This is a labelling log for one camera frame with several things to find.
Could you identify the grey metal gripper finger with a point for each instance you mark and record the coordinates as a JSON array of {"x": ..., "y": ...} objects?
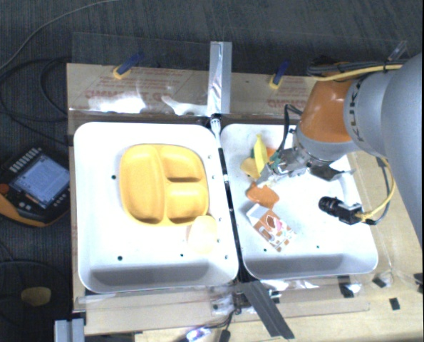
[
  {"x": 268, "y": 181},
  {"x": 266, "y": 170}
]

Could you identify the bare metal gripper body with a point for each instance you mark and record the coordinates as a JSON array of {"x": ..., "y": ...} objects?
[{"x": 290, "y": 162}]

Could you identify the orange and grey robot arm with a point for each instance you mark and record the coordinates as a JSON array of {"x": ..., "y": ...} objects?
[{"x": 382, "y": 112}]

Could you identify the orange flat toy slice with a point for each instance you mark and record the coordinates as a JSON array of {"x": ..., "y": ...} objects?
[{"x": 263, "y": 195}]

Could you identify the yellow wedge-shaped toy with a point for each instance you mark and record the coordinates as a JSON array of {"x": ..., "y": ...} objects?
[{"x": 249, "y": 167}]

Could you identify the small orange toy piece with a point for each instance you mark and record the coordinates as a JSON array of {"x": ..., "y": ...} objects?
[{"x": 271, "y": 152}]

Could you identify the yellow banana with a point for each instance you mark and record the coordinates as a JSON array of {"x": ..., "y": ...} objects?
[{"x": 260, "y": 151}]

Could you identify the white packet with brown print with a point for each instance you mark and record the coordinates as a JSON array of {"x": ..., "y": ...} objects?
[{"x": 270, "y": 226}]

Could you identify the pale cream rounded bread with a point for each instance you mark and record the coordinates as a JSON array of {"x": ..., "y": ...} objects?
[{"x": 202, "y": 235}]

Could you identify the white plastic tray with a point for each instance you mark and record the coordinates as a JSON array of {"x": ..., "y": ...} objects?
[
  {"x": 325, "y": 248},
  {"x": 104, "y": 226}
]

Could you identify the brown cardboard board, red print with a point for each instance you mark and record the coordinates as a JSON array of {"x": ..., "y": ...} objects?
[{"x": 183, "y": 91}]

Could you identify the yellow divided plate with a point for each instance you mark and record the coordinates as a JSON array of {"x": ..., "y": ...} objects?
[{"x": 142, "y": 184}]

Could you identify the dull yellow oval object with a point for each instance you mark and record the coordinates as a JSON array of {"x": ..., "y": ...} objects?
[{"x": 36, "y": 295}]

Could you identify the black cylinder on white bracket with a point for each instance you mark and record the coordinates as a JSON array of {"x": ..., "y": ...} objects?
[{"x": 341, "y": 208}]

